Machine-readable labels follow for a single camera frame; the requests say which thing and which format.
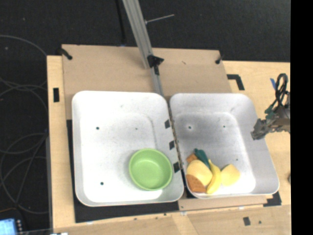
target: green bowl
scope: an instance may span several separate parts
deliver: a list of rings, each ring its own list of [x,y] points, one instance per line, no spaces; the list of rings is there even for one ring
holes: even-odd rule
[[[134,153],[129,162],[129,173],[133,182],[145,190],[163,189],[173,177],[169,159],[154,149],[142,149]]]

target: wooden table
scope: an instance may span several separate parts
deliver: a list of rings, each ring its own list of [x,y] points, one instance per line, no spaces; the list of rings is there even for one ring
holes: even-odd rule
[[[184,50],[190,55],[195,50]],[[280,180],[281,206],[263,207],[263,204],[242,206],[213,205],[203,210],[120,217],[75,223],[68,140],[66,128],[66,102],[64,90],[64,58],[48,56],[48,100],[51,162],[51,196],[54,232],[71,234],[290,234],[291,233],[291,173],[290,134],[272,133],[266,142]],[[290,63],[223,61],[227,74],[238,74],[244,91],[235,80],[229,80],[234,93],[243,93],[253,101],[258,117],[264,118],[264,110],[274,100],[270,78],[286,73],[290,81]],[[59,102],[54,103],[53,89],[59,89]]]

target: yellow banana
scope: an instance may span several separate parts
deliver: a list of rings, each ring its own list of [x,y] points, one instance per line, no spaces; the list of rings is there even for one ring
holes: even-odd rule
[[[211,182],[206,188],[206,193],[212,194],[220,188],[222,177],[221,177],[221,170],[215,164],[213,164],[210,159],[209,159],[209,164],[211,167],[211,172],[213,174],[213,177],[212,177]]]

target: robotic claw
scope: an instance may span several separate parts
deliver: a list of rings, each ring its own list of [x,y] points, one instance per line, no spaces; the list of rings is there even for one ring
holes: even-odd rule
[[[275,84],[275,101],[265,110],[266,119],[258,119],[251,132],[254,140],[262,139],[267,133],[286,131],[290,133],[290,92],[286,90],[288,77],[282,73],[278,76]]]

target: black clamp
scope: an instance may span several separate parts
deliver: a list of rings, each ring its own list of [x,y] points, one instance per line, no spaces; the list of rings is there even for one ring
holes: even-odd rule
[[[155,69],[155,74],[156,75],[160,75],[160,72],[158,70],[158,66],[164,61],[163,58],[160,57],[156,57],[153,55],[149,55],[148,56],[148,62],[149,62],[149,66],[150,68],[154,68]]]

